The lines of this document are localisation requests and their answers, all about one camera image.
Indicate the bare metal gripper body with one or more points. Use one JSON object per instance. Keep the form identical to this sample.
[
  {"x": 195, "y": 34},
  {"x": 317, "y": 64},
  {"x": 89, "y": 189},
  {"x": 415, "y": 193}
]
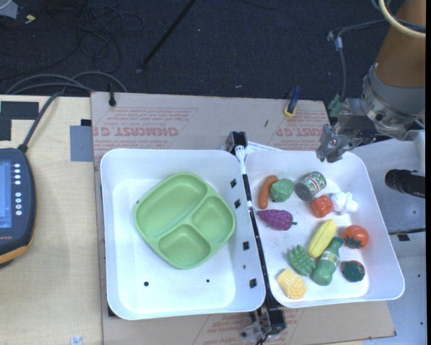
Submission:
[{"x": 359, "y": 119}]

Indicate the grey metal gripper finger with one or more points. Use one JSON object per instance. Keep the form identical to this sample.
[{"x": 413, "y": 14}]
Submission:
[
  {"x": 325, "y": 144},
  {"x": 339, "y": 149}
]

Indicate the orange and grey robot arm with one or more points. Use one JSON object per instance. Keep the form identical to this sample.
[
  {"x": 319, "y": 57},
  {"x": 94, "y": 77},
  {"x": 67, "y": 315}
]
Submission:
[{"x": 404, "y": 49}]

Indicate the small green labelled can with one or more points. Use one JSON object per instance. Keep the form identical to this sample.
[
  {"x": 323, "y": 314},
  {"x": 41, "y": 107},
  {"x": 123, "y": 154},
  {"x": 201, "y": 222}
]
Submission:
[{"x": 310, "y": 186}]

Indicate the white toy bottle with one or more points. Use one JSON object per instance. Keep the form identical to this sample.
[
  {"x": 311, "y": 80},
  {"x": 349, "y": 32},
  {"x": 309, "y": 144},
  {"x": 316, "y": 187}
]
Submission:
[{"x": 344, "y": 202}]

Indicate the orange bell pepper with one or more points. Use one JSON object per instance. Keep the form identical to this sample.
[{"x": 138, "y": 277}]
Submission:
[{"x": 321, "y": 206}]

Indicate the white printed paper strip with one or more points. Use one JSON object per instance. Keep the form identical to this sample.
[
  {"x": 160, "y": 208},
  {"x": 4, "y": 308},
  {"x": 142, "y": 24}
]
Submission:
[{"x": 264, "y": 146}]

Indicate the green lettuce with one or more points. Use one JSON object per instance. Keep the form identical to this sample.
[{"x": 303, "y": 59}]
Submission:
[{"x": 282, "y": 190}]

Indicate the orange sausage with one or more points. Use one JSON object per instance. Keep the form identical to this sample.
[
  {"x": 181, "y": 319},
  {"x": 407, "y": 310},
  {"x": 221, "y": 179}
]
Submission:
[{"x": 264, "y": 196}]

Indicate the red tomato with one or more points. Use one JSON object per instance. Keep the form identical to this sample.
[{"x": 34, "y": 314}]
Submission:
[{"x": 356, "y": 235}]

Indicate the yellow corn cob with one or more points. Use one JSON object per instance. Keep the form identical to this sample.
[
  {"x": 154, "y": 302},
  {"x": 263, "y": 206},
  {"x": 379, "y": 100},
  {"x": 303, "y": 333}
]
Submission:
[{"x": 321, "y": 237}]

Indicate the purple grapes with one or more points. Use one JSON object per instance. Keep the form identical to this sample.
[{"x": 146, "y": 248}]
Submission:
[{"x": 274, "y": 219}]

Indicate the thin black and white rod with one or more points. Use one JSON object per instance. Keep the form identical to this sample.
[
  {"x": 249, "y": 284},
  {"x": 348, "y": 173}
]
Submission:
[{"x": 253, "y": 217}]

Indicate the green bottle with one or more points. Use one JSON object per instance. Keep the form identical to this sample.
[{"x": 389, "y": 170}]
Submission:
[{"x": 325, "y": 264}]

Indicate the green ridged vegetable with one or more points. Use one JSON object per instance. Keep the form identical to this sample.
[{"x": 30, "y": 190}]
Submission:
[{"x": 301, "y": 260}]

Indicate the white plastic tray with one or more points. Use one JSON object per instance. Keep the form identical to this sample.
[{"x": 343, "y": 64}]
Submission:
[
  {"x": 129, "y": 293},
  {"x": 377, "y": 264}
]

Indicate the red strawberry with green top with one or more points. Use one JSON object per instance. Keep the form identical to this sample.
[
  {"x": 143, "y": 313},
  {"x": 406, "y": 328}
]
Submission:
[{"x": 353, "y": 271}]

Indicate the brown cardboard board red print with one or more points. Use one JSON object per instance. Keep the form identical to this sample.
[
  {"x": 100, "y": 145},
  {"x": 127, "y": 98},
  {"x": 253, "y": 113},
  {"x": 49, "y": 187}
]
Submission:
[{"x": 201, "y": 124}]

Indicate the short yellow corn piece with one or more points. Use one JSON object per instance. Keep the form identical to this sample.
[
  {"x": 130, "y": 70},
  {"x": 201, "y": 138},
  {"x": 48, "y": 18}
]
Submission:
[{"x": 291, "y": 283}]

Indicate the green divided plate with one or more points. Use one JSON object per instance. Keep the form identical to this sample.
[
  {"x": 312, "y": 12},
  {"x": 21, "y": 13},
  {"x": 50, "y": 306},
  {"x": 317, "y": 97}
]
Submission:
[{"x": 183, "y": 221}]

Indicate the black cylinder on white bracket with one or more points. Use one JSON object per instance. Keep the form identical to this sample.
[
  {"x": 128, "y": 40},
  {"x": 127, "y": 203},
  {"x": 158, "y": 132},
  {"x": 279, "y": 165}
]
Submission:
[{"x": 404, "y": 182}]

